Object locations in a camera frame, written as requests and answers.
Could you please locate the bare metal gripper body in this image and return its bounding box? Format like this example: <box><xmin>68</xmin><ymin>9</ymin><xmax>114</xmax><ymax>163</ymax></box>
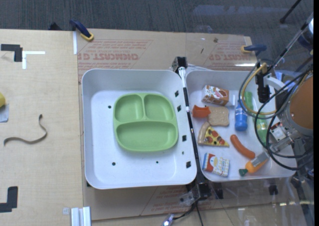
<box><xmin>268</xmin><ymin>121</ymin><xmax>303</xmax><ymax>154</ymax></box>

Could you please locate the orange bottle with green cap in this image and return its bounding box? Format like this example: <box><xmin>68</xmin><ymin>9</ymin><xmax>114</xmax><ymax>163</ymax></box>
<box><xmin>238</xmin><ymin>157</ymin><xmax>269</xmax><ymax>177</ymax></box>

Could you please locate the orange toy sausage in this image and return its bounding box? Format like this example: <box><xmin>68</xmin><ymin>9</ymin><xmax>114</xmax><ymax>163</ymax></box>
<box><xmin>229</xmin><ymin>134</ymin><xmax>256</xmax><ymax>160</ymax></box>

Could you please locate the blue bottle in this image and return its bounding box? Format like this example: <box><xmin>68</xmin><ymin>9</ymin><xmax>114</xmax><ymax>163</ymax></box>
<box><xmin>234</xmin><ymin>102</ymin><xmax>249</xmax><ymax>132</ymax></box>

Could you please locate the white red and blue carton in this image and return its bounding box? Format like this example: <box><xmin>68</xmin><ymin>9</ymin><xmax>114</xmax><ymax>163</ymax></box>
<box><xmin>201</xmin><ymin>152</ymin><xmax>231</xmax><ymax>178</ymax></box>

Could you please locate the toy pizza slice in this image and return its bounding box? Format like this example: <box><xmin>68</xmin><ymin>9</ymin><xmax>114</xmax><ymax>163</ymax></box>
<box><xmin>197</xmin><ymin>121</ymin><xmax>230</xmax><ymax>148</ymax></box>

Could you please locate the toy bread slice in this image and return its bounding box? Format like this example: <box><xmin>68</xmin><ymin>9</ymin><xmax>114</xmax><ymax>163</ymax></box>
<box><xmin>207</xmin><ymin>105</ymin><xmax>230</xmax><ymax>128</ymax></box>

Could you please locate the red-orange toy pepper piece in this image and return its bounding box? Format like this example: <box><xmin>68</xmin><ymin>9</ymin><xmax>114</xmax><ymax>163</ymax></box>
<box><xmin>191</xmin><ymin>104</ymin><xmax>212</xmax><ymax>119</ymax></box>

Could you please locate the brown and white carton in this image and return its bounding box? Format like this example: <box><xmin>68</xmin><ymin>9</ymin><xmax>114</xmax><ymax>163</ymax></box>
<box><xmin>201</xmin><ymin>84</ymin><xmax>236</xmax><ymax>107</ymax></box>

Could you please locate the white plastic tray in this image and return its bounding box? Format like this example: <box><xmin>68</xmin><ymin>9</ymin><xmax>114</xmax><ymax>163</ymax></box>
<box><xmin>185</xmin><ymin>70</ymin><xmax>298</xmax><ymax>183</ymax></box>
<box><xmin>81</xmin><ymin>68</ymin><xmax>198</xmax><ymax>190</ymax></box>

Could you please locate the green divided plate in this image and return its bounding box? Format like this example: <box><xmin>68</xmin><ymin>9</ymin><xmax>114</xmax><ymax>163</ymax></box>
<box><xmin>112</xmin><ymin>92</ymin><xmax>179</xmax><ymax>153</ymax></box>

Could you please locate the brown cardboard board red print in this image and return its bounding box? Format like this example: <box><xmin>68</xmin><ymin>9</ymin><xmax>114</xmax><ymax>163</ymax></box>
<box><xmin>76</xmin><ymin>28</ymin><xmax>275</xmax><ymax>221</ymax></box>

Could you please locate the brown curled strip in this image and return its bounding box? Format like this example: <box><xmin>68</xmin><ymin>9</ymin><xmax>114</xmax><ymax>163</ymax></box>
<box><xmin>3</xmin><ymin>114</ymin><xmax>48</xmax><ymax>146</ymax></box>

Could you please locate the black cylinder on white bracket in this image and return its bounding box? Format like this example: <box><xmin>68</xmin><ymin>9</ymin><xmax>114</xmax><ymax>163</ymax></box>
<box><xmin>255</xmin><ymin>66</ymin><xmax>286</xmax><ymax>104</ymax></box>

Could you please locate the black block with thin wires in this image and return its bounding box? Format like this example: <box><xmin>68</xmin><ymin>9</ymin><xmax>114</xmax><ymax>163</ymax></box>
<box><xmin>179</xmin><ymin>182</ymin><xmax>213</xmax><ymax>206</ymax></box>
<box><xmin>171</xmin><ymin>56</ymin><xmax>188</xmax><ymax>72</ymax></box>

